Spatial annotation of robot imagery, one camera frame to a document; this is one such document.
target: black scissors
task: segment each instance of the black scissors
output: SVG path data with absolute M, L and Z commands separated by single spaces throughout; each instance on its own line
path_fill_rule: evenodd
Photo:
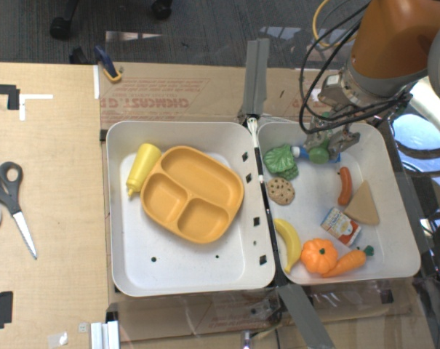
M 8 178 L 9 170 L 16 171 L 14 180 Z M 23 211 L 19 205 L 19 185 L 23 180 L 23 169 L 19 164 L 7 161 L 0 166 L 0 202 L 9 210 L 9 213 L 16 221 L 17 227 L 23 236 L 26 246 L 29 248 L 33 258 L 37 259 L 36 247 L 33 245 L 31 232 L 25 222 Z

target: orange divided plate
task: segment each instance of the orange divided plate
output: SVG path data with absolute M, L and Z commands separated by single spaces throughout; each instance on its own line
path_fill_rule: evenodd
M 216 241 L 228 229 L 244 197 L 239 176 L 188 146 L 170 148 L 140 192 L 145 213 L 195 243 Z

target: pumpkin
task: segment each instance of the pumpkin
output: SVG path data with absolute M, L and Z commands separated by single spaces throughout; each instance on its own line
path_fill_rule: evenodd
M 325 274 L 336 266 L 337 250 L 331 241 L 315 238 L 304 243 L 300 259 L 310 273 Z

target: scissors handle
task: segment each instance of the scissors handle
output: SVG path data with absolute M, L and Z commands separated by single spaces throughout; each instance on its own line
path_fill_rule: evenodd
M 8 178 L 8 171 L 15 170 L 17 176 L 14 180 Z M 19 185 L 23 180 L 23 169 L 12 161 L 6 161 L 0 166 L 0 202 L 8 207 L 9 213 L 21 212 L 19 205 Z

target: office chair base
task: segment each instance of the office chair base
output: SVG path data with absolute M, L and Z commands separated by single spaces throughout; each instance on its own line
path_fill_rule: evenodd
M 50 26 L 50 35 L 55 39 L 67 39 L 71 36 L 71 21 L 62 17 L 53 19 Z
M 156 0 L 152 6 L 152 13 L 157 20 L 166 20 L 171 15 L 171 2 Z

